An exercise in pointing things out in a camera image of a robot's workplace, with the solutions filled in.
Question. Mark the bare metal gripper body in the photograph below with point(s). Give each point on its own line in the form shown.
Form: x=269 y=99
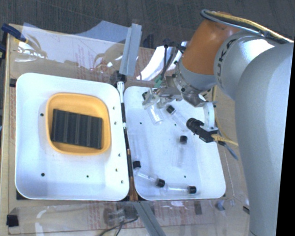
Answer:
x=174 y=91

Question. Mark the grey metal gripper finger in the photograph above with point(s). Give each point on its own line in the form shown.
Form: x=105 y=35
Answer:
x=160 y=103
x=150 y=98

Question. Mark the clear plastic bottle black cap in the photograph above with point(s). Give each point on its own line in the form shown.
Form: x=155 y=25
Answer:
x=160 y=182
x=183 y=139
x=192 y=189
x=170 y=109
x=156 y=115

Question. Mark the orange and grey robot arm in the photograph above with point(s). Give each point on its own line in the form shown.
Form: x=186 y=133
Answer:
x=258 y=94

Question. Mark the thin black and white rod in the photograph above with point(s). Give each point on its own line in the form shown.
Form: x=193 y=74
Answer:
x=125 y=128

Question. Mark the white plastic tray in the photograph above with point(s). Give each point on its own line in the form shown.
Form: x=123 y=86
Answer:
x=159 y=152
x=61 y=176

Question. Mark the yellow plate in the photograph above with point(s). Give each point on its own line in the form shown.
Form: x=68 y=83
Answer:
x=80 y=103

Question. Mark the black ribbed rectangular block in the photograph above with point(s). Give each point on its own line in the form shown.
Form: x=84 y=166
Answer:
x=77 y=129

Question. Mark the brown cardboard board red print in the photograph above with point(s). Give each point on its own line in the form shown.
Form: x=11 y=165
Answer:
x=73 y=53

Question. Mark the black cylinder on white bracket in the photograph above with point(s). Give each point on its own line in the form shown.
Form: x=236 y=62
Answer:
x=205 y=134

